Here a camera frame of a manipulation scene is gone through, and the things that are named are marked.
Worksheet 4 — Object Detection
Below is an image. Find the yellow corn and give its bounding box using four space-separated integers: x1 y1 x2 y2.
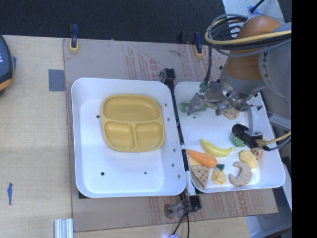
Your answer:
238 149 259 169

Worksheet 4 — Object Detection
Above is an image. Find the yellow banana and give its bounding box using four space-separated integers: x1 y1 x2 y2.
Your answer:
200 138 236 158

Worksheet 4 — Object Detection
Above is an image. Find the thin black and white rod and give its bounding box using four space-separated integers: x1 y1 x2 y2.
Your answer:
167 77 196 196

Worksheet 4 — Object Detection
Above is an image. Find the yellow divided plate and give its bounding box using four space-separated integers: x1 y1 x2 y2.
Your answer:
101 94 166 153

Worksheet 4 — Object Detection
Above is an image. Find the green flat toy piece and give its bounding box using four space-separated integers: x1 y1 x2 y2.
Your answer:
180 102 207 113

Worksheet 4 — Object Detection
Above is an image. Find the beige croissant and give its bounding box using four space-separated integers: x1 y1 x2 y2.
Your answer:
228 160 253 187

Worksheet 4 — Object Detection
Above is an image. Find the toy pizza slice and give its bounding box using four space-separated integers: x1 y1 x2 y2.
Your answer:
190 164 211 189

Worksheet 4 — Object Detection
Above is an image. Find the orange carrot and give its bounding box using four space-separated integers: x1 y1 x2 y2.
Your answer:
186 148 225 172

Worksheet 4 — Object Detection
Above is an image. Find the white plastic tray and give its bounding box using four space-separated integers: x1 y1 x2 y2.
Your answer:
174 81 286 194
71 77 187 199

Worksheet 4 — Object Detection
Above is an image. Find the green leafy toy food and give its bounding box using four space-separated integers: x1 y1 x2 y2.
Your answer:
232 132 246 148

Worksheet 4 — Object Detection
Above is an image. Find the small toy sandwich wedge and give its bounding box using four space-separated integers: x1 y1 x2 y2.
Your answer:
251 146 264 161

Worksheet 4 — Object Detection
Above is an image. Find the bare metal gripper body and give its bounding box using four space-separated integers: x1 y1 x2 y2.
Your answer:
200 80 251 112

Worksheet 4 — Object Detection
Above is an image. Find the black cylinder on white bracket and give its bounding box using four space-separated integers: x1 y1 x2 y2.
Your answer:
231 105 264 149

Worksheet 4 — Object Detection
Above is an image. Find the beige biscuit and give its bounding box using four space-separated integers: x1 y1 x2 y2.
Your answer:
222 105 240 120

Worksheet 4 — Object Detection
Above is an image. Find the brown cardboard board red print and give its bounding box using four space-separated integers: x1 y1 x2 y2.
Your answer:
62 39 279 233

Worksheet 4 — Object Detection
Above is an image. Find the yellow lumpy toy food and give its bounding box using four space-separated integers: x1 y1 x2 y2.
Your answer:
211 169 227 185

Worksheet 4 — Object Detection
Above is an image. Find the yellow cheese wedge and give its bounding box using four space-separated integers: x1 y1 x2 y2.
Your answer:
188 156 202 168

